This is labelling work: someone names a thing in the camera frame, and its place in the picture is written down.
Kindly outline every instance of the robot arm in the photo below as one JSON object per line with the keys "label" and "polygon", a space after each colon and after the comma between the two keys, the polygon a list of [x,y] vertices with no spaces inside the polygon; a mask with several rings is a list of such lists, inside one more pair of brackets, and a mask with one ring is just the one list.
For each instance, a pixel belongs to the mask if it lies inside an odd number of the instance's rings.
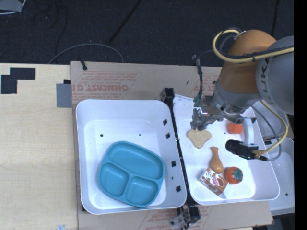
{"label": "robot arm", "polygon": [[[216,49],[219,37],[226,33],[236,34],[228,54]],[[241,114],[256,101],[262,100],[293,115],[293,45],[293,36],[276,41],[259,30],[241,32],[229,29],[218,33],[213,40],[213,50],[224,60],[223,68],[213,95],[203,98],[197,96],[194,99],[191,128],[204,130],[208,125],[224,118],[246,125]]]}

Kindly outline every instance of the food package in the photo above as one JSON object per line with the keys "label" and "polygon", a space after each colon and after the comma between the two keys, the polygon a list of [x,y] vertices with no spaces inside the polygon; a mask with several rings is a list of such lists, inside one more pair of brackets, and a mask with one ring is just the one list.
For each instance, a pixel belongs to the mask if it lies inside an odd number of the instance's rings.
{"label": "food package", "polygon": [[216,195],[224,197],[224,194],[222,193],[228,185],[228,182],[210,167],[207,168],[207,170],[201,175],[198,181],[212,192],[214,192]]}

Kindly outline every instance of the toy tomato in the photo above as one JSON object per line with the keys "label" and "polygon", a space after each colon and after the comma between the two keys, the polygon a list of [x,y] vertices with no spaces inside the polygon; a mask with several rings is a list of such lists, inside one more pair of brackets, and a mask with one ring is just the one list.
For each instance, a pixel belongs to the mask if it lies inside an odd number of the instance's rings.
{"label": "toy tomato", "polygon": [[228,123],[227,129],[230,134],[241,134],[243,131],[242,124],[234,124],[233,122]]}
{"label": "toy tomato", "polygon": [[238,184],[243,180],[243,172],[236,166],[226,170],[225,178],[230,184]]}

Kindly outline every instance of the black tape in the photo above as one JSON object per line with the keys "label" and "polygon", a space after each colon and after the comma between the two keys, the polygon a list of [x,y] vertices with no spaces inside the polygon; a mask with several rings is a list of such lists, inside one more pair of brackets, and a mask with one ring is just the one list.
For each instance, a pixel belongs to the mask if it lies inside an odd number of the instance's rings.
{"label": "black tape", "polygon": [[70,83],[71,83],[71,80],[70,80],[70,79],[64,79],[63,83],[64,83],[64,84],[70,84]]}
{"label": "black tape", "polygon": [[10,68],[10,75],[1,75],[1,94],[17,94],[17,80],[35,80],[35,68]]}

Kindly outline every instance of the blue divided plate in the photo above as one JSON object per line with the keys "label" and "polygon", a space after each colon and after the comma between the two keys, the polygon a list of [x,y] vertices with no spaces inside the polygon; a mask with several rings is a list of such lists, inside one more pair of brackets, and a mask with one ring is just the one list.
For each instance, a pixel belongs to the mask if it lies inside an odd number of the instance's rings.
{"label": "blue divided plate", "polygon": [[157,198],[164,174],[164,162],[156,153],[127,141],[118,141],[106,151],[99,168],[98,184],[114,199],[145,207]]}

